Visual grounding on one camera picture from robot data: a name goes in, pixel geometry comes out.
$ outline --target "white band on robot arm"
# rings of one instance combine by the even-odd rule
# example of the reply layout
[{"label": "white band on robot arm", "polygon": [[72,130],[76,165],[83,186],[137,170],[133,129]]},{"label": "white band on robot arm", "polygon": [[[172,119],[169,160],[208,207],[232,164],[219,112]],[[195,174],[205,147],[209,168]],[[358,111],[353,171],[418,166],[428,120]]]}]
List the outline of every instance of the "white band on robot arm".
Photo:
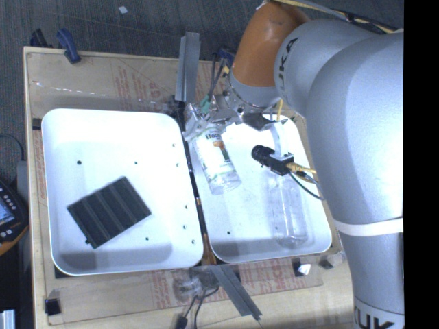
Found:
[{"label": "white band on robot arm", "polygon": [[404,232],[404,217],[371,224],[347,224],[334,220],[335,227],[351,236],[378,236]]}]

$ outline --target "bottle label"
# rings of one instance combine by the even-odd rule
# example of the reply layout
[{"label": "bottle label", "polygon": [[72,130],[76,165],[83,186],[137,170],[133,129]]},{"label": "bottle label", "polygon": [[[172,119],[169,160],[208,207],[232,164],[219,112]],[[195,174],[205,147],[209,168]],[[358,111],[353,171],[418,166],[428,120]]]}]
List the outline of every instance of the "bottle label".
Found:
[{"label": "bottle label", "polygon": [[355,298],[354,323],[355,329],[404,329],[405,315],[369,306]]},{"label": "bottle label", "polygon": [[221,134],[215,128],[199,134],[193,141],[193,146],[208,182],[219,175],[235,171]]}]

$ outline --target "plastic bottle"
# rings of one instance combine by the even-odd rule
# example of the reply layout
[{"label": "plastic bottle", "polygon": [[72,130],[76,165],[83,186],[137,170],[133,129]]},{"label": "plastic bottle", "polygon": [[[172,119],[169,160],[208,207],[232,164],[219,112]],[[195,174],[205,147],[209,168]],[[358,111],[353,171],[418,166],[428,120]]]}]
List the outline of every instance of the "plastic bottle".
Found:
[{"label": "plastic bottle", "polygon": [[270,173],[273,233],[281,246],[295,248],[308,240],[300,187],[289,175]]},{"label": "plastic bottle", "polygon": [[241,184],[221,134],[215,126],[206,128],[191,142],[213,195],[233,190]]}]

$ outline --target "black mesh object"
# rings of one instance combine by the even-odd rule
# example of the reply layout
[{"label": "black mesh object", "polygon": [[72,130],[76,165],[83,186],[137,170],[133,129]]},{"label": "black mesh object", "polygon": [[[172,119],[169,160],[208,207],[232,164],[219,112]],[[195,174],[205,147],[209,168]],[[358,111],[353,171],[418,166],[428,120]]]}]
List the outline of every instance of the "black mesh object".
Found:
[{"label": "black mesh object", "polygon": [[126,177],[83,197],[67,209],[93,249],[151,214]]}]

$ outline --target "gray carpet floor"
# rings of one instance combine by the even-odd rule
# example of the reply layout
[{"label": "gray carpet floor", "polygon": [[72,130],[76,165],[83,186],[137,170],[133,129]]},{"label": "gray carpet floor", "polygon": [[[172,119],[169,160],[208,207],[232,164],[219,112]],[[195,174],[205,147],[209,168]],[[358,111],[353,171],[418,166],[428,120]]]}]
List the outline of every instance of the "gray carpet floor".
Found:
[{"label": "gray carpet floor", "polygon": [[[309,0],[404,27],[404,0]],[[79,50],[177,58],[185,31],[201,34],[201,58],[210,60],[220,45],[236,49],[254,9],[262,0],[0,0],[0,134],[25,146],[22,52],[31,33],[41,28],[58,46],[56,32],[65,27]],[[120,13],[125,6],[128,13]],[[321,17],[307,10],[311,18]],[[0,180],[16,175],[19,150],[0,138]],[[0,257],[0,308],[15,307],[17,261]]]}]

